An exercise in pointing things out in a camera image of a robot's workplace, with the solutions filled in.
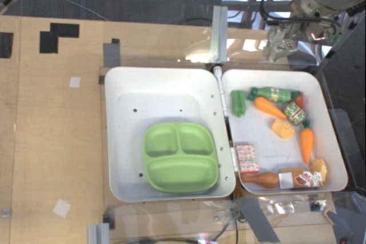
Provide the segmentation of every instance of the white paper square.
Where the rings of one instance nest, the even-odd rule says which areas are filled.
[[[71,77],[69,87],[80,87],[81,77]]]
[[[60,217],[64,218],[67,216],[70,207],[71,204],[67,203],[66,201],[63,201],[62,199],[59,199],[55,207],[53,208],[53,212],[55,214],[58,214]]]

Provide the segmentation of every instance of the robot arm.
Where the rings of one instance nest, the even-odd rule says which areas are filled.
[[[352,7],[363,4],[365,0],[292,0],[290,18],[271,17],[261,2],[261,15],[271,26],[263,54],[270,61],[296,51],[293,39],[306,36],[308,42],[316,43],[321,39],[337,39],[341,26],[337,16]]]

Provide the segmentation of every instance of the green plate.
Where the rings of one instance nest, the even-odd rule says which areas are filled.
[[[191,193],[214,186],[218,160],[211,133],[187,122],[160,123],[144,136],[144,166],[149,183],[169,193]]]

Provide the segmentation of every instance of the wooden table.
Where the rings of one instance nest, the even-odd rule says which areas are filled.
[[[59,38],[58,54],[40,54],[39,32],[49,31],[51,22],[79,24],[79,38]],[[1,16],[0,31],[14,33],[13,56],[0,59],[0,209],[12,209],[10,218],[0,218],[0,243],[86,243],[88,224],[100,224],[110,203],[127,210],[126,218],[129,209],[134,214],[131,205],[113,198],[105,182],[98,83],[103,43],[120,39],[123,65],[191,67],[185,58],[208,52],[210,28]],[[266,39],[266,32],[230,29],[228,38],[234,39],[229,51],[237,53],[231,60],[240,61],[244,40]],[[255,67],[260,55],[246,68]],[[69,87],[71,77],[81,78],[79,87]],[[331,205],[331,195],[324,198]],[[53,213],[59,199],[71,205],[66,217]],[[197,227],[195,221],[202,216],[212,217],[212,209],[203,205],[170,206],[187,211],[176,216]],[[174,227],[169,209],[160,210],[164,204],[149,208],[153,206],[151,218],[136,222],[137,231],[163,233],[169,230],[162,227],[166,217]],[[299,235],[307,235],[309,243],[334,241],[320,213],[275,216],[271,221],[283,243],[300,243],[294,238]],[[223,242],[234,242],[232,229],[221,237]],[[111,232],[115,239],[126,236],[126,229]],[[240,239],[257,243],[248,224],[240,225]]]

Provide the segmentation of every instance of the orange carrot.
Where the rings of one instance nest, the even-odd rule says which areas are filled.
[[[301,149],[303,151],[303,157],[305,163],[310,162],[310,155],[313,149],[313,141],[314,141],[314,133],[309,128],[310,122],[305,120],[303,122],[304,129],[301,131],[300,138],[301,138]]]
[[[259,110],[262,110],[263,112],[286,119],[286,115],[279,108],[263,97],[255,98],[254,104]]]

